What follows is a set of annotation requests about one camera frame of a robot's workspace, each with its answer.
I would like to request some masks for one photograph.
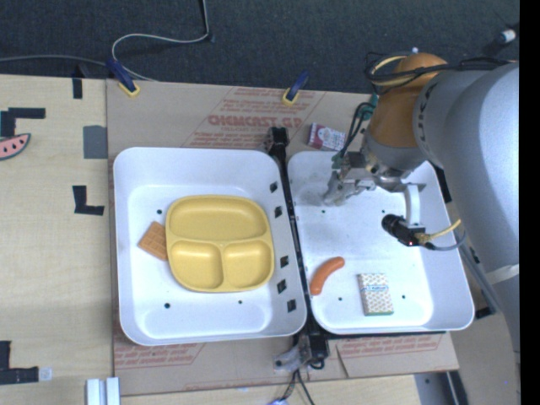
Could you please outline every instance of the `wooden surface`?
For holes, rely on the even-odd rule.
[[[0,340],[11,367],[51,367],[52,381],[0,386],[0,403],[84,403],[89,378],[112,376],[108,167],[84,159],[83,127],[106,125],[105,81],[84,80],[73,99],[65,78],[0,76],[0,110],[46,108],[44,120],[18,119],[26,150],[0,161]],[[103,216],[75,214],[72,186],[88,188]],[[325,403],[419,404],[412,375],[308,384]],[[124,397],[124,404],[265,404],[282,386]],[[301,392],[291,405],[307,403]]]

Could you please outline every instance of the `toy sausage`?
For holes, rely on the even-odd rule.
[[[327,281],[328,276],[339,270],[345,265],[345,260],[342,256],[335,256],[330,258],[324,264],[322,264],[316,271],[310,284],[311,295],[319,295],[322,291],[322,286]]]

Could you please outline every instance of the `patterned box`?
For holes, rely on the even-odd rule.
[[[367,316],[394,313],[388,280],[384,273],[361,273],[358,275],[358,282],[362,306]]]

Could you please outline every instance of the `white cable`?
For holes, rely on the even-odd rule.
[[[118,58],[116,58],[116,47],[118,46],[118,44],[120,42],[122,42],[125,39],[128,39],[130,37],[142,37],[142,38],[146,38],[146,39],[154,39],[154,40],[157,40],[157,41],[165,41],[165,42],[171,42],[171,43],[181,44],[181,45],[189,45],[189,44],[196,44],[198,42],[202,42],[202,41],[206,40],[210,36],[210,27],[208,25],[208,14],[207,14],[206,0],[202,0],[202,16],[204,18],[205,33],[204,33],[204,35],[202,35],[202,36],[200,36],[200,37],[198,37],[196,39],[180,40],[180,39],[172,39],[172,38],[169,38],[169,37],[163,37],[163,36],[157,36],[157,35],[148,35],[148,34],[145,34],[145,33],[130,33],[129,35],[124,35],[121,38],[118,38],[118,39],[115,40],[115,42],[112,44],[112,48],[111,48],[112,57],[115,60],[118,60]],[[157,81],[157,79],[148,78],[148,77],[145,77],[145,76],[141,75],[140,73],[134,72],[133,70],[126,67],[124,64],[122,64],[122,66],[123,66],[124,69],[126,69],[126,72],[130,73],[133,77],[137,77],[138,79],[145,79],[147,81]]]

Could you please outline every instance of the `yellow plate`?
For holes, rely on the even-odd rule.
[[[181,198],[167,212],[165,234],[170,269],[188,289],[247,291],[273,275],[270,224],[264,210],[248,198]]]

